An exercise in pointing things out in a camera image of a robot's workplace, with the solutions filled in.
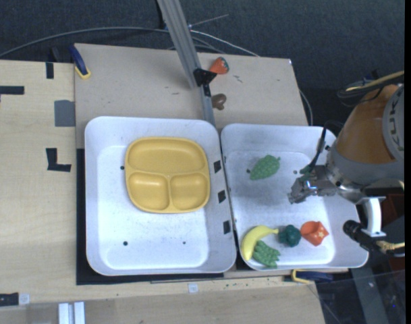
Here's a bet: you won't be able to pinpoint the orange cube with star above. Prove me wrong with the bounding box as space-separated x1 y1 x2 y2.
300 220 330 247

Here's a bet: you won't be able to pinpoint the brown rounded toy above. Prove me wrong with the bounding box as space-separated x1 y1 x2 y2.
211 92 227 111

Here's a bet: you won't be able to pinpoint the pale wood board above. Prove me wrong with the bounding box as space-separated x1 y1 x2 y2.
73 43 348 280

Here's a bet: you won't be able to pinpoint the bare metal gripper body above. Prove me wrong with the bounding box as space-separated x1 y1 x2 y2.
304 165 365 203

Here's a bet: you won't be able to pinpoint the white plastic tray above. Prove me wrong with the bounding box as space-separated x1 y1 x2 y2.
84 115 238 277
220 123 370 272

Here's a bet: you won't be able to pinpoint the yellow banana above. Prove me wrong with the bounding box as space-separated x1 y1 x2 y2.
240 225 280 262

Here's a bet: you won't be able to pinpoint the yellow divided plate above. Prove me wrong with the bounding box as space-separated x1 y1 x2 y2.
124 136 211 215

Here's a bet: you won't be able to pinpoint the black cylinder on white bracket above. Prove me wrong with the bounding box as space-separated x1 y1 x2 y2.
342 196 388 253

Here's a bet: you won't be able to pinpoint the green grapes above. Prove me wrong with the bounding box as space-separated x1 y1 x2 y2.
252 240 281 269
249 154 281 182

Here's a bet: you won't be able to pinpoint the green broccoli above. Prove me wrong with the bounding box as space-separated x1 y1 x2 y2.
277 224 302 248

